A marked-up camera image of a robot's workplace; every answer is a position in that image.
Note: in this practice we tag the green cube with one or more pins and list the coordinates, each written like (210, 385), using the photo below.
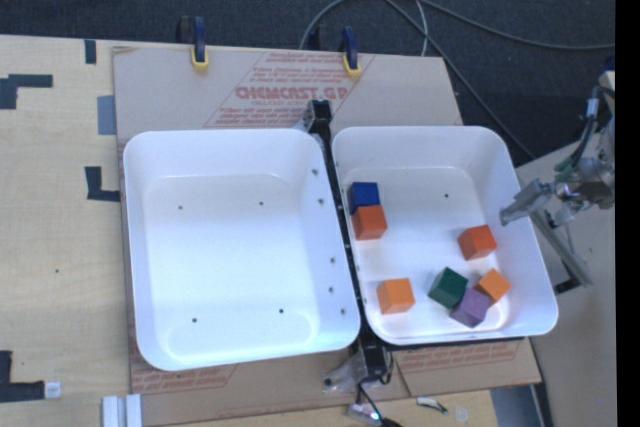
(446, 287)

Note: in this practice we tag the blue cube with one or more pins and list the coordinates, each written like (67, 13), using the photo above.
(364, 195)

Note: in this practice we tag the orange cube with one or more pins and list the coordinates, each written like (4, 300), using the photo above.
(370, 222)
(396, 296)
(496, 284)
(477, 242)

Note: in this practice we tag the thin black rod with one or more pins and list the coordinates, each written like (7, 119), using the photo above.
(350, 260)

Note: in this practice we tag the brown cardboard board red print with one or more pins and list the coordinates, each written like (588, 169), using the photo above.
(165, 90)

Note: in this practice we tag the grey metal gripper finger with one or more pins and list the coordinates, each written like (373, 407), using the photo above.
(527, 202)
(563, 215)

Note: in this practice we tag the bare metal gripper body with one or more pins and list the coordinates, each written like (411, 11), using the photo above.
(596, 190)

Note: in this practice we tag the purple cube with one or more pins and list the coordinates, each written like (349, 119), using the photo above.
(471, 309)

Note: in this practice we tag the white plastic tray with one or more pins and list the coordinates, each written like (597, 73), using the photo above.
(425, 225)
(235, 255)

